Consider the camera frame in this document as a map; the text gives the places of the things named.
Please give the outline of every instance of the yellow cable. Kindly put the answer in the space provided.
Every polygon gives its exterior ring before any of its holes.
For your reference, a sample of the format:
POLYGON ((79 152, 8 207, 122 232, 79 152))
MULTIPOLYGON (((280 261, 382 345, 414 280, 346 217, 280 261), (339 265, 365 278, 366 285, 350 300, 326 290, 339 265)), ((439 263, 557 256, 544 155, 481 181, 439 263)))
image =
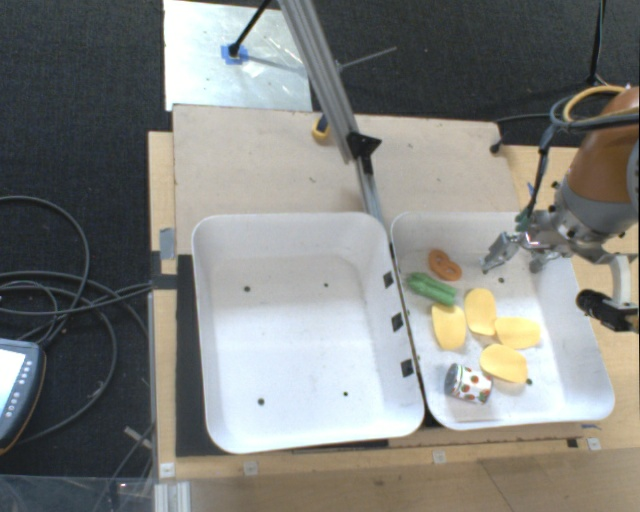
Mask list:
POLYGON ((624 87, 621 87, 618 85, 599 85, 598 87, 591 87, 590 89, 585 89, 584 91, 576 94, 573 98, 571 98, 567 102, 567 104, 564 106, 564 109, 562 110, 562 118, 568 123, 573 121, 574 119, 571 117, 571 111, 573 110, 573 107, 575 107, 579 102, 581 102, 583 99, 589 96, 593 96, 594 94, 603 94, 603 93, 618 94, 625 90, 626 89, 624 87))

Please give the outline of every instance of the black carpet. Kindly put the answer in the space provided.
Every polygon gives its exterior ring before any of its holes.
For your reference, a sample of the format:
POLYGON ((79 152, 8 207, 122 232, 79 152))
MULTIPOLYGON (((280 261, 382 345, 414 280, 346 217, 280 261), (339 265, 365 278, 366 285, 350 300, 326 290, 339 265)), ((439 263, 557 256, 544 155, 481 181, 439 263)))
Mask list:
MULTIPOLYGON (((399 48, 345 70, 355 111, 482 120, 545 112, 582 89, 598 8, 598 0, 316 3, 340 62, 399 48)), ((638 80, 639 20, 636 0, 607 3, 599 71, 611 83, 638 80)), ((111 288, 150 277, 146 133, 170 128, 162 23, 160 0, 0 4, 0 195, 34 195, 67 209, 89 238, 91 277, 111 288)), ((536 144, 545 126, 509 125, 507 142, 536 144)), ((79 272, 79 241, 53 214, 5 204, 0 217, 0 272, 79 272)), ((132 304, 145 314, 144 299, 132 304)), ((68 428, 0 457, 0 473, 109 476, 132 445, 123 429, 149 425, 146 341, 126 312, 106 312, 120 349, 113 383, 68 428)), ((0 317, 0 336, 16 329, 0 317)), ((103 326, 91 315, 74 318, 49 351, 24 435, 82 406, 109 358, 103 326)), ((139 450, 122 474, 138 476, 147 456, 139 450)))

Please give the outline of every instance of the blue clamp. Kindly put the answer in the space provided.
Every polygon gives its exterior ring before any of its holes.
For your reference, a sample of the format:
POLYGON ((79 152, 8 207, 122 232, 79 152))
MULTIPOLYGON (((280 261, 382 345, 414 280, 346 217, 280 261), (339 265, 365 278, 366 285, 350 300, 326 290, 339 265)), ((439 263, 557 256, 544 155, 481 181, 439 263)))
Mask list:
POLYGON ((229 46, 230 45, 222 45, 220 47, 220 54, 227 64, 242 64, 243 62, 247 62, 249 60, 249 52, 244 46, 240 45, 237 57, 232 57, 231 55, 229 55, 229 46))

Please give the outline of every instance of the yellow oval object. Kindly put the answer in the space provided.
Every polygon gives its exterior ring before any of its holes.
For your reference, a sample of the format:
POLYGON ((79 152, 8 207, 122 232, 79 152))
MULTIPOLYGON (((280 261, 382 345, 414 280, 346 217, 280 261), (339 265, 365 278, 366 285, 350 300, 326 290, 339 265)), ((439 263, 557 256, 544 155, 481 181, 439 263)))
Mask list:
POLYGON ((480 354, 480 368, 499 379, 509 382, 526 382, 528 377, 527 360, 511 347, 489 345, 480 354))
POLYGON ((464 345, 467 325, 462 309, 458 306, 434 304, 431 307, 431 317, 440 347, 444 350, 454 350, 464 345))
POLYGON ((485 288, 474 288, 464 298, 464 312, 471 332, 493 336, 496 333, 496 299, 485 288))
POLYGON ((528 318, 498 318, 496 333, 500 342, 507 347, 529 348, 540 341, 540 324, 528 318))

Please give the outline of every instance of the metal plate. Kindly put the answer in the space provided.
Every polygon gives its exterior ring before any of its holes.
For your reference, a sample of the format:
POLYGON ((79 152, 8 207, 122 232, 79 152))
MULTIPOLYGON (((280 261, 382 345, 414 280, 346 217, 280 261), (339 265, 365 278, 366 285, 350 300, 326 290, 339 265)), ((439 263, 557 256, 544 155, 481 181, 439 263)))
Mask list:
POLYGON ((255 9, 165 0, 166 110, 174 104, 311 111, 307 72, 280 11, 267 10, 243 43, 248 59, 228 64, 255 9))

